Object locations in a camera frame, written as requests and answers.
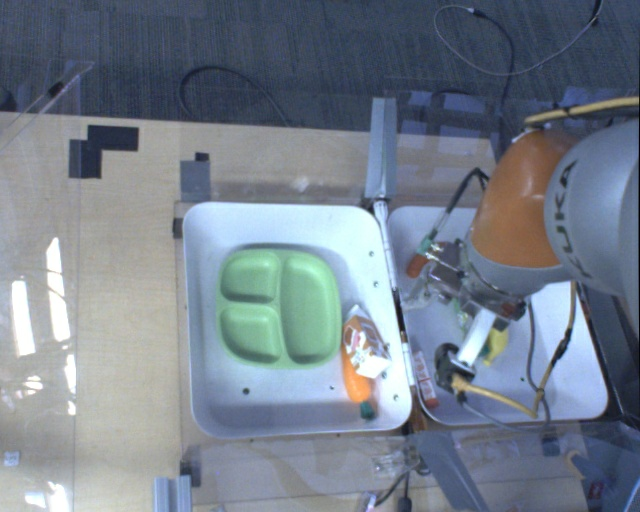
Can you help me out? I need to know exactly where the orange carrot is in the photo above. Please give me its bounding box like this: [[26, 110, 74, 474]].
[[341, 340, 379, 420]]

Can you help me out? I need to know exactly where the white plastic tray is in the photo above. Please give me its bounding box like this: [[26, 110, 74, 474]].
[[387, 205, 610, 427], [182, 201, 414, 441]]

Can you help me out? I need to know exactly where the red sausage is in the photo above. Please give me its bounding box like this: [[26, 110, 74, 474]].
[[405, 241, 448, 280]]

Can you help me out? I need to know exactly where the red and white packet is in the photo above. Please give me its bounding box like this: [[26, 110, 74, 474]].
[[412, 350, 442, 409]]

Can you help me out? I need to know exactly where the brown and white carton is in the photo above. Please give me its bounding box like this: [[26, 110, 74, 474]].
[[342, 304, 393, 380]]

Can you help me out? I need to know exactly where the thin black and white rod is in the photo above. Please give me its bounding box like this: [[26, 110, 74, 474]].
[[371, 198, 417, 401]]

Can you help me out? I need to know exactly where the yellow banana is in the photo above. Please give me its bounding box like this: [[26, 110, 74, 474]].
[[479, 327, 511, 368]]

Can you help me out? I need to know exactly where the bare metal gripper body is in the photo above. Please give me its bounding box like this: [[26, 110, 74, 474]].
[[425, 238, 529, 322]]

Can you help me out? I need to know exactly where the black cylinder on white bracket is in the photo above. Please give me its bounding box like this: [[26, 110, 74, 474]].
[[433, 309, 502, 397]]

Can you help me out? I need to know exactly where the clear plastic bottle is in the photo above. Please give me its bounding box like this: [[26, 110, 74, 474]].
[[399, 274, 451, 314]]

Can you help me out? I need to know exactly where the green divided plate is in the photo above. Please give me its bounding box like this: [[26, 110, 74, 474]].
[[215, 248, 343, 372]]

